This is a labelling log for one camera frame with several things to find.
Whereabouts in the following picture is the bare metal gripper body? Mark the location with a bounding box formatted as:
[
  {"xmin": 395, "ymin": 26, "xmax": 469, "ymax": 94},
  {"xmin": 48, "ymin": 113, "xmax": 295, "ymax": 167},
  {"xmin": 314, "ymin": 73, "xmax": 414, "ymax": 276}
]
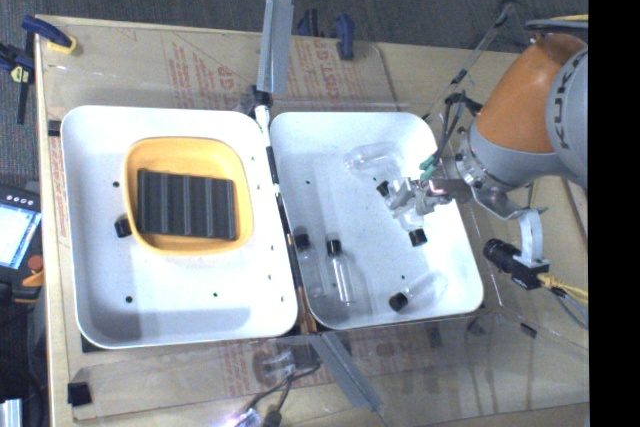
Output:
[{"xmin": 427, "ymin": 153, "xmax": 485, "ymax": 206}]

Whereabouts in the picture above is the clear plastic bottle black cap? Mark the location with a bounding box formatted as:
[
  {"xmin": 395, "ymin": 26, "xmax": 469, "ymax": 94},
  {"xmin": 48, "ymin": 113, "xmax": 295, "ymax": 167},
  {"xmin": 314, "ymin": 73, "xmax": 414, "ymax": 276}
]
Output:
[
  {"xmin": 388, "ymin": 271, "xmax": 450, "ymax": 314},
  {"xmin": 293, "ymin": 229, "xmax": 327, "ymax": 300},
  {"xmin": 325, "ymin": 238, "xmax": 358, "ymax": 307},
  {"xmin": 393, "ymin": 205, "xmax": 429, "ymax": 248},
  {"xmin": 343, "ymin": 141, "xmax": 407, "ymax": 198}
]

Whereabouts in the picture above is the white plastic tray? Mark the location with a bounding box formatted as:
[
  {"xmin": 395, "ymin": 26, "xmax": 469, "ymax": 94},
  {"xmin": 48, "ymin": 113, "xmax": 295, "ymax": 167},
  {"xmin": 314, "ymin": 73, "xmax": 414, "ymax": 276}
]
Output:
[
  {"xmin": 59, "ymin": 104, "xmax": 300, "ymax": 350},
  {"xmin": 268, "ymin": 110, "xmax": 486, "ymax": 332}
]

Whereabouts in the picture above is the thin black and white rod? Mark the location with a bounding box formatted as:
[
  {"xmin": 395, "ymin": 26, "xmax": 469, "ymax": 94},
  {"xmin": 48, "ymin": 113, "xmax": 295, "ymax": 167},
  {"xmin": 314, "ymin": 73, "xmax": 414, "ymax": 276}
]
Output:
[{"xmin": 253, "ymin": 104, "xmax": 318, "ymax": 335}]

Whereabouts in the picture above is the black ribbed rectangular tray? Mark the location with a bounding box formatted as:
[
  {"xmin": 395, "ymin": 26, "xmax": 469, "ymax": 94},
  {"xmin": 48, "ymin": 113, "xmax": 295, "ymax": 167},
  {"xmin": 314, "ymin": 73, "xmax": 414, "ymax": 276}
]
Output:
[{"xmin": 135, "ymin": 167, "xmax": 238, "ymax": 242}]

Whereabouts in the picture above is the yellow bowl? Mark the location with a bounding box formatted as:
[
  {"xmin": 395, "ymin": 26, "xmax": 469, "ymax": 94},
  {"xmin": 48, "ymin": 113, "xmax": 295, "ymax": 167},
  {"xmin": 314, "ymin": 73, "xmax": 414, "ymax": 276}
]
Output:
[{"xmin": 122, "ymin": 135, "xmax": 255, "ymax": 258}]

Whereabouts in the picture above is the brown cardboard board red print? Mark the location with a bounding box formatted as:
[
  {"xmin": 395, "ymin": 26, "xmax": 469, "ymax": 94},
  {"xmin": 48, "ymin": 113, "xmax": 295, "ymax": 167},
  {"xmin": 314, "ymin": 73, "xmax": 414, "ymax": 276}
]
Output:
[{"xmin": 33, "ymin": 13, "xmax": 590, "ymax": 427}]

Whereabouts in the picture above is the black cylinder on white bracket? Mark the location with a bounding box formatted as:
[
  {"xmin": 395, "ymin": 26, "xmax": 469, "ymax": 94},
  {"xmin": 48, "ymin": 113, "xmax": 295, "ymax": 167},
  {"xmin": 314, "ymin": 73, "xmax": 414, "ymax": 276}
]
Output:
[{"xmin": 482, "ymin": 207, "xmax": 551, "ymax": 291}]

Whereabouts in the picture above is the black block with thin wires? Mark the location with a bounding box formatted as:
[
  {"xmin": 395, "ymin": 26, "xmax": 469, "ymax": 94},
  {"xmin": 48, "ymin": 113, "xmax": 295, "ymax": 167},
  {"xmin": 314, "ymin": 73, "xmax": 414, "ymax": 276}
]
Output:
[{"xmin": 290, "ymin": 340, "xmax": 322, "ymax": 370}]

